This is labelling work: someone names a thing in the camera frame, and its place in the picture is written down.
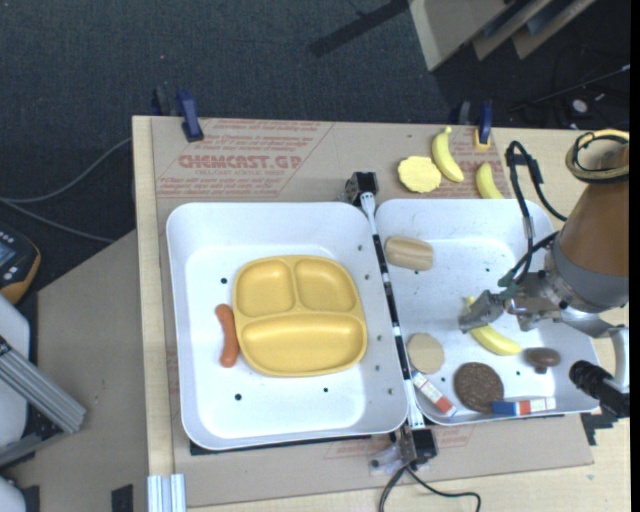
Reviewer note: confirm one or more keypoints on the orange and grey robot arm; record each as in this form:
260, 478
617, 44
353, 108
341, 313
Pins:
595, 235

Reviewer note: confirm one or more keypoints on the thin black and white rod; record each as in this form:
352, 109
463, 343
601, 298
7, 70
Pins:
387, 285

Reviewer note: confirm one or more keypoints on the dark brown round biscuit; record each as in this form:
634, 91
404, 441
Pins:
478, 386

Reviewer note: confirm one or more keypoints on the tan bread roll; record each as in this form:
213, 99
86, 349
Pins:
409, 253

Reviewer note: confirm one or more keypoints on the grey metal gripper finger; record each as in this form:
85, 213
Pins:
486, 300
475, 321

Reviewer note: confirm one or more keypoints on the yellow round biscuit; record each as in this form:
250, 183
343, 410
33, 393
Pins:
419, 174

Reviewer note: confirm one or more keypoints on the brown mushroom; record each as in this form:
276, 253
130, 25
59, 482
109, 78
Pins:
541, 356

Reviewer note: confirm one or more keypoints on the orange sausage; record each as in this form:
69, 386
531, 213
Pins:
228, 340

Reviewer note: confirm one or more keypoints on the yellow divided plate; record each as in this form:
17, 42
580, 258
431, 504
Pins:
300, 340

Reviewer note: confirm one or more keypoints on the brown cardboard board red print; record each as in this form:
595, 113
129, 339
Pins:
240, 165

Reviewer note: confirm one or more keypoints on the tan round biscuit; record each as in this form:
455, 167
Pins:
426, 353

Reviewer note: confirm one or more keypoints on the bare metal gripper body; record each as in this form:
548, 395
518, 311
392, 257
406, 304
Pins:
537, 300

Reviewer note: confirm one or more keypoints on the white plastic tray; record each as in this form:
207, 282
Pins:
280, 420
450, 300

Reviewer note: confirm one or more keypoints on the red white blue carton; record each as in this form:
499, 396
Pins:
434, 394
522, 406

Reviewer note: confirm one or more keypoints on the yellow banana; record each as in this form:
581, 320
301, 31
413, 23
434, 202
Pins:
446, 157
497, 342
486, 182

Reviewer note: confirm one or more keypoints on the black cylinder on white bracket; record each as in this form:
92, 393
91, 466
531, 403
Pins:
597, 382

